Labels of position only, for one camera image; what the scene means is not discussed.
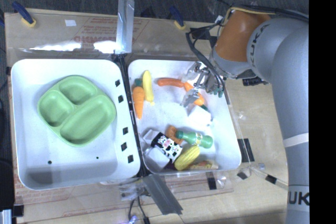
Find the toy bottle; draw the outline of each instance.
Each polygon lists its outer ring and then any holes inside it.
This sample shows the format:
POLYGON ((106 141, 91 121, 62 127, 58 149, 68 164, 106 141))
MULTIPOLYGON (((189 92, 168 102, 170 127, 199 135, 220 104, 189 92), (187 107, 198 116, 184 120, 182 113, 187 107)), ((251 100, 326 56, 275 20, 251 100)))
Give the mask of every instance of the toy bottle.
POLYGON ((201 135, 200 133, 190 132, 184 133, 182 131, 176 132, 176 138, 184 139, 191 145, 198 145, 203 148, 210 148, 214 143, 214 140, 209 135, 201 135))

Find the green plate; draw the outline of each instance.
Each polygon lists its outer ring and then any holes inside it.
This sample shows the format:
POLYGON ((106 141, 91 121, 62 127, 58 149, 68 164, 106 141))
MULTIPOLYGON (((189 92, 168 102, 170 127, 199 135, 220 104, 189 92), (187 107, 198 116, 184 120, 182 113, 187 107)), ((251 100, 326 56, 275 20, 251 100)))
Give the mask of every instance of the green plate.
POLYGON ((52 86, 38 101, 38 114, 64 142, 85 146, 113 122, 112 100, 90 80, 68 76, 52 86))

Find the black square marking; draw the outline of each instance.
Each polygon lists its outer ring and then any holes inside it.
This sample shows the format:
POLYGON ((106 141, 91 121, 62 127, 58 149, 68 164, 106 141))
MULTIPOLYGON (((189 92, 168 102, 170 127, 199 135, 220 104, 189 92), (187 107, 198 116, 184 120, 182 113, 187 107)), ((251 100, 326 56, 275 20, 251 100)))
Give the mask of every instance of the black square marking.
POLYGON ((121 145, 121 151, 124 151, 126 148, 127 148, 127 143, 125 142, 121 145))
POLYGON ((213 172, 206 172, 206 177, 208 179, 209 189, 210 190, 217 189, 216 179, 214 177, 214 173, 213 172))
POLYGON ((275 184, 277 182, 276 177, 273 177, 271 175, 267 175, 265 180, 268 181, 268 182, 271 182, 272 184, 275 184))
POLYGON ((133 155, 130 155, 127 158, 128 158, 128 163, 131 163, 132 161, 134 161, 133 155))
POLYGON ((242 180, 245 180, 247 178, 247 175, 243 172, 238 173, 237 176, 239 176, 242 180))
POLYGON ((241 162, 248 163, 248 160, 250 160, 250 162, 254 162, 251 145, 250 145, 250 141, 248 140, 248 138, 245 138, 244 140, 243 139, 237 139, 237 140, 238 140, 240 153, 242 154, 241 162))

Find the orange toy carrot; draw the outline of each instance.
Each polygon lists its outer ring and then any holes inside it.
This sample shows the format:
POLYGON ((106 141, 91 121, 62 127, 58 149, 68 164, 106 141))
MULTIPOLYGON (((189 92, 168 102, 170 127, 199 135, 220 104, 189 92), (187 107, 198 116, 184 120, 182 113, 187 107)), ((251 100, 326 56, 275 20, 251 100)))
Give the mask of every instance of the orange toy carrot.
POLYGON ((163 78, 158 80, 159 86, 175 86, 182 88, 184 83, 179 79, 163 78))
MULTIPOLYGON (((185 82, 184 83, 184 88, 185 88, 186 91, 189 91, 193 88, 193 86, 190 83, 185 82)), ((198 96, 199 96, 199 98, 194 102, 194 104, 199 105, 199 106, 203 106, 204 105, 204 97, 200 93, 198 93, 198 96)))
POLYGON ((142 87, 137 86, 133 89, 133 102, 135 113, 140 120, 143 112, 143 102, 145 100, 145 91, 142 87))

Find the cow print carton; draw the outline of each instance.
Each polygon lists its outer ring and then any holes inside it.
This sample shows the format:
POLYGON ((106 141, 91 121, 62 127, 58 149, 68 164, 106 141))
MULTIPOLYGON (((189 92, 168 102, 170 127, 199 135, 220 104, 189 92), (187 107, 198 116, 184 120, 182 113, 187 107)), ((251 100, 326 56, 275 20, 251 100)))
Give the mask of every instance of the cow print carton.
POLYGON ((172 160, 172 163, 182 152, 182 147, 163 133, 158 133, 156 135, 156 137, 152 140, 151 146, 160 149, 164 155, 172 160))

